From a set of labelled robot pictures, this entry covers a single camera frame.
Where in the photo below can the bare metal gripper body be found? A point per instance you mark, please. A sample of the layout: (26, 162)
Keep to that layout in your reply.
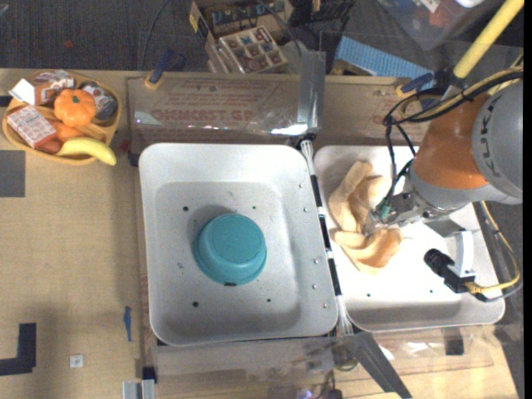
(405, 210)

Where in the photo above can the orange cloth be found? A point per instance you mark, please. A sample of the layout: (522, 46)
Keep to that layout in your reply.
(357, 198)

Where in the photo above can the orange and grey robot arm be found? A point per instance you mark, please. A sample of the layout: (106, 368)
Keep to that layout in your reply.
(453, 156)

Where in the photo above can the white plastic tray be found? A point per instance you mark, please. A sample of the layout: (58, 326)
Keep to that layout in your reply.
(232, 173)
(415, 289)

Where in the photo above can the teal bowl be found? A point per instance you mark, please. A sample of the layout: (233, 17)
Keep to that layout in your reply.
(230, 247)

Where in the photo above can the cardboard box with compartments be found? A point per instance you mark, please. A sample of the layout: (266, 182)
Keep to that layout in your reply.
(245, 35)

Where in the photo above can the yellow divided plate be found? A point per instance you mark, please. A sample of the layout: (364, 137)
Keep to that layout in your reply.
(104, 133)

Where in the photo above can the yellow banana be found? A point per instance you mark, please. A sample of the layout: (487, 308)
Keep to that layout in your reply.
(89, 148)

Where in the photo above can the small red and white can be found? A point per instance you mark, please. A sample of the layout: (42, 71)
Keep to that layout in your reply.
(101, 100)

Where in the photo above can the orange pumpkin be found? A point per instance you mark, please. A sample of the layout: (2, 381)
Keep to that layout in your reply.
(75, 107)

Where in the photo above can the orange carrot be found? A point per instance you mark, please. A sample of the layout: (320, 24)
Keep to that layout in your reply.
(66, 133)

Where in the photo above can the red and white patterned carton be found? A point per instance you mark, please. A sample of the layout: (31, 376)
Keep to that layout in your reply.
(31, 126)

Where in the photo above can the white and orange carton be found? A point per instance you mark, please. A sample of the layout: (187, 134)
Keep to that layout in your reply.
(39, 90)

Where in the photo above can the black cylinder on white bracket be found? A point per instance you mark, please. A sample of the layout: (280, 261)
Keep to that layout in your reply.
(453, 270)

